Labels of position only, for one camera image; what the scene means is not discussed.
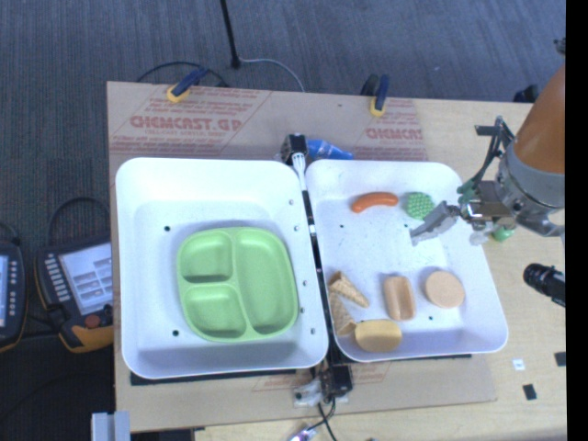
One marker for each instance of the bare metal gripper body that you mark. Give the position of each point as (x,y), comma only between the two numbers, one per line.
(488,207)

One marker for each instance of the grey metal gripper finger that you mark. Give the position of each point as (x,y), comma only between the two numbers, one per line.
(443,214)
(425,234)

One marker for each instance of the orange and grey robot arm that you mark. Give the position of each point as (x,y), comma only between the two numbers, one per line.
(542,127)

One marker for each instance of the green dotted round toy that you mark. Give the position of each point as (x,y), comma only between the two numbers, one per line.
(419,205)

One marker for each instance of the white plastic tray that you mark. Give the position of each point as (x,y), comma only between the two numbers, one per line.
(376,246)
(151,269)

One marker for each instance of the tan round biscuit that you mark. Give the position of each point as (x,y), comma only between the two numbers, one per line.
(444,289)

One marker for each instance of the orange sausage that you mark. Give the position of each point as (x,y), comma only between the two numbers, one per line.
(374,201)

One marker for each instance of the tan hot dog bun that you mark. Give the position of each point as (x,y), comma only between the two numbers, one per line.
(399,297)

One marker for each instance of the tan waffle cone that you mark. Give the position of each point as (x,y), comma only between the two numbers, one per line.
(350,291)
(341,317)

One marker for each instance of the yellow bread slice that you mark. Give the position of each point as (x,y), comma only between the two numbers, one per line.
(378,335)

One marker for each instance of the blue crumpled packet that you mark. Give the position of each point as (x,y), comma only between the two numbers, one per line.
(327,150)

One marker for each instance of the thin black and white rod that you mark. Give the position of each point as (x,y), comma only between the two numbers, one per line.
(300,173)

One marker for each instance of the green divided plate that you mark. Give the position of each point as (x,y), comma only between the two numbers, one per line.
(264,283)

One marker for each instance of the brown cardboard board red print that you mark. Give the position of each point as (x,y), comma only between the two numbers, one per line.
(193,122)

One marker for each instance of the black cylinder on white bracket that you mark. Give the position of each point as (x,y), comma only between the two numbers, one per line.
(544,280)

